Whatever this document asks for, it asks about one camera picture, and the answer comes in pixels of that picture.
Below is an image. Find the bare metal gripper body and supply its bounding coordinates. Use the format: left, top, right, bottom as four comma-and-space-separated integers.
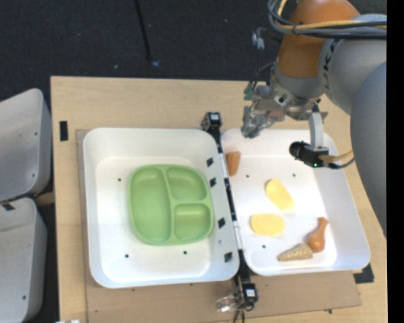
250, 83, 321, 122

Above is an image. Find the orange carrot piece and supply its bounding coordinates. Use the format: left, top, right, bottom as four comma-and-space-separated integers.
225, 151, 242, 177

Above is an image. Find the yellow oval slice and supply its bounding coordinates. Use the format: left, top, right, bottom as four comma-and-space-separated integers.
250, 213, 286, 238
265, 178, 296, 212

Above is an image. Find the thin black and white rod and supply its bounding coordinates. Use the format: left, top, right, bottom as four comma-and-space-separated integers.
211, 126, 251, 284

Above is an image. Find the white plastic tray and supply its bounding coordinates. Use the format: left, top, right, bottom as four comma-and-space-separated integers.
83, 127, 240, 289
220, 127, 372, 277

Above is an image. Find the green divided plate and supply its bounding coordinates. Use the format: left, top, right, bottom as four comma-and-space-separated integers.
127, 164, 214, 246

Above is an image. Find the brown chicken drumstick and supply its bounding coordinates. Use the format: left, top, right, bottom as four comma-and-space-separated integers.
306, 216, 330, 252

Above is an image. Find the beige ice cream cone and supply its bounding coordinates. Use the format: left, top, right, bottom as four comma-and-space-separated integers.
277, 242, 314, 262

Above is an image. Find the black block with thin wires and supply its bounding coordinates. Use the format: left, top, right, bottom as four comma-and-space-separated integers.
240, 282, 259, 304
201, 111, 223, 131

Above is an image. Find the black cylinder on white bracket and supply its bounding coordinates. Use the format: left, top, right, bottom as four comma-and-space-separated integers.
288, 110, 331, 169

